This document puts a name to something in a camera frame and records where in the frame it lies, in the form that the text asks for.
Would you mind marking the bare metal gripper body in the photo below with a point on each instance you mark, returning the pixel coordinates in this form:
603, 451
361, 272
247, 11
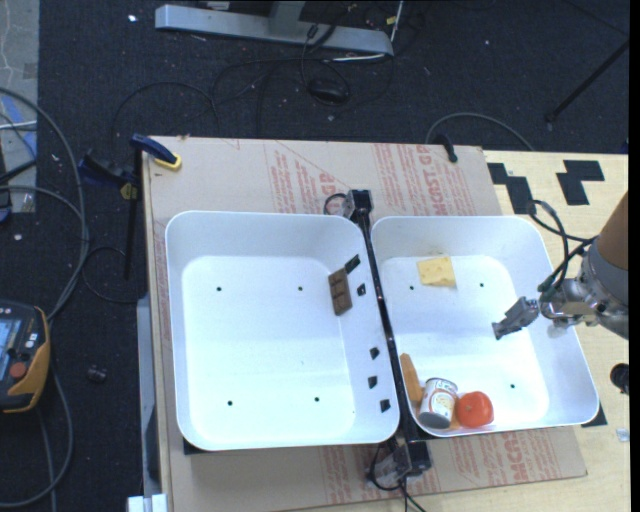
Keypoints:
580, 299

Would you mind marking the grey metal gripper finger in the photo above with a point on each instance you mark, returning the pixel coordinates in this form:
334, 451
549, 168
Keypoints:
516, 318

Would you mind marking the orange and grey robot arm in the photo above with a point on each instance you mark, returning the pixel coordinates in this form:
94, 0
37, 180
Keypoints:
614, 235

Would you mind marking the white plastic tray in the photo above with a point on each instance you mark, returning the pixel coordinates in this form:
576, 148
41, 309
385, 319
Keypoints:
270, 350
470, 345

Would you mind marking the yellow cheese slice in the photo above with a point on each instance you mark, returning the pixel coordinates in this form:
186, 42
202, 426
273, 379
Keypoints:
437, 272

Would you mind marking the red tomato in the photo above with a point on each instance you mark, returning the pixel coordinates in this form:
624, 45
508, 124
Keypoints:
474, 409

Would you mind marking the white can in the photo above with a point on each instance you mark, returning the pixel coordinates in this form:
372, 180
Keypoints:
439, 402

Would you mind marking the thin black rod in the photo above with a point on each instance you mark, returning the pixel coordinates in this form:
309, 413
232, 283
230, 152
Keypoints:
384, 310

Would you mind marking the brown chocolate bar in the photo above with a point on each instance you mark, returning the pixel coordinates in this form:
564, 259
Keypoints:
340, 292

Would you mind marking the brown cardboard board red print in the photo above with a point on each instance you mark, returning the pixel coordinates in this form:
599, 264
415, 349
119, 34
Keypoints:
280, 480

